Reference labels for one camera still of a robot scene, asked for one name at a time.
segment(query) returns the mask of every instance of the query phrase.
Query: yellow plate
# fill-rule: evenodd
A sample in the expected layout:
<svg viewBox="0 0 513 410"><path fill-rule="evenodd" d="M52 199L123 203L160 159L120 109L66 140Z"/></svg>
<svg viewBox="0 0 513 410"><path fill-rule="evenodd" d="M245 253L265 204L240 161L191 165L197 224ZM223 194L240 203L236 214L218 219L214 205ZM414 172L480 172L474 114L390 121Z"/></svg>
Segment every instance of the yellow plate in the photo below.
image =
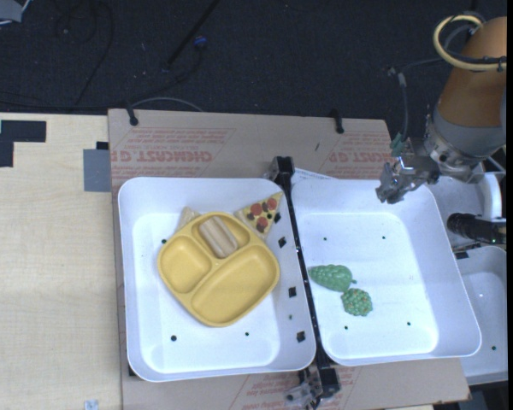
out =
<svg viewBox="0 0 513 410"><path fill-rule="evenodd" d="M199 226L219 216L239 248L216 258ZM180 303L209 326L227 326L256 307L277 285L280 266L255 233L229 213L206 213L178 230L160 249L157 267Z"/></svg>

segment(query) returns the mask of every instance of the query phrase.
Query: toy broccoli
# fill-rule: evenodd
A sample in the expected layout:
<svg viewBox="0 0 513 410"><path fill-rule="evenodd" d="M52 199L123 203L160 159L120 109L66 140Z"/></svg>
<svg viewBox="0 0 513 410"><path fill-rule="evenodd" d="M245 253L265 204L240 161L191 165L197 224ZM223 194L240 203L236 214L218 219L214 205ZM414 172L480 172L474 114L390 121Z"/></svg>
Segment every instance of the toy broccoli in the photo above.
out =
<svg viewBox="0 0 513 410"><path fill-rule="evenodd" d="M317 284L335 291L345 292L351 283L357 282L352 278L351 270L340 264L311 267L308 274Z"/></svg>
<svg viewBox="0 0 513 410"><path fill-rule="evenodd" d="M354 316L366 316L373 310L373 302L365 290L348 289L341 298L344 310Z"/></svg>

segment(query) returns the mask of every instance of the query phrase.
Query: toy pizza slice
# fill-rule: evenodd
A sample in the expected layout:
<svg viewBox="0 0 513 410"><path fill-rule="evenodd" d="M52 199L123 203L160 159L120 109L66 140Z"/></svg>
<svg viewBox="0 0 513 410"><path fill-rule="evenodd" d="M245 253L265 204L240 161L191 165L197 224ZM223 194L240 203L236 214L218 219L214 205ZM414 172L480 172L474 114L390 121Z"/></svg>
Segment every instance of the toy pizza slice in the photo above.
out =
<svg viewBox="0 0 513 410"><path fill-rule="evenodd" d="M234 215L251 228L262 240L266 240L272 225L276 221L283 192L253 202L236 211Z"/></svg>

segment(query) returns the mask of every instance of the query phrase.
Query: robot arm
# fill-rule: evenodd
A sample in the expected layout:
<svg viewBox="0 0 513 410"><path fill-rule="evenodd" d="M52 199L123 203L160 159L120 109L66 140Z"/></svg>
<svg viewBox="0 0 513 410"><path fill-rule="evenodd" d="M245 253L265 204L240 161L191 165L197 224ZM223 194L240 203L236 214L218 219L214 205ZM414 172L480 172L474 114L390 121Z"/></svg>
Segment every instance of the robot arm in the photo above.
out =
<svg viewBox="0 0 513 410"><path fill-rule="evenodd" d="M453 21L470 21L475 33L461 54L447 52L439 41ZM395 203L422 184L435 184L441 175L477 183L477 167L506 143L507 17L482 22L473 15L441 21L433 44L453 69L427 118L423 138L407 138L397 161L387 163L376 194Z"/></svg>

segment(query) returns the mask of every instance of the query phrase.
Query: green vegetable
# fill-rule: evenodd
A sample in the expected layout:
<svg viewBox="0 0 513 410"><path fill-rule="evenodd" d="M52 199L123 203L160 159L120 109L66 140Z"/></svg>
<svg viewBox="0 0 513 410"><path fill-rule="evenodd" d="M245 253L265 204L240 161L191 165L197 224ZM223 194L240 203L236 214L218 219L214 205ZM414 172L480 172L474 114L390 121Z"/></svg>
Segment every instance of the green vegetable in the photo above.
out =
<svg viewBox="0 0 513 410"><path fill-rule="evenodd" d="M349 289L342 296L344 310L354 316L366 316L373 310L369 293L361 289Z"/></svg>
<svg viewBox="0 0 513 410"><path fill-rule="evenodd" d="M351 283L357 282L352 278L351 270L340 264L311 267L308 274L317 284L335 291L347 291Z"/></svg>

